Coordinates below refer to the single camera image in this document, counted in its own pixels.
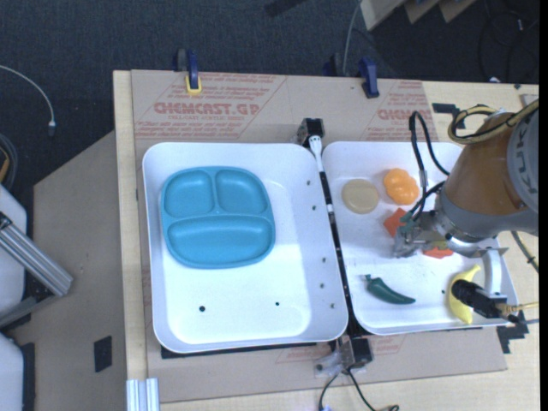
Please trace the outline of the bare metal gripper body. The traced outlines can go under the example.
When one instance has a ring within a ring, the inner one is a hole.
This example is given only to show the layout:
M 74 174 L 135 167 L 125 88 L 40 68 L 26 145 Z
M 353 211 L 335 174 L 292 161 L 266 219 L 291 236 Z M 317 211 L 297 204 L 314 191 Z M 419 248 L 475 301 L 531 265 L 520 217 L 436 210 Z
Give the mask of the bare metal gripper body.
M 409 235 L 409 253 L 426 253 L 435 247 L 467 258 L 480 257 L 497 236 L 497 216 L 463 209 L 438 209 L 423 213 Z

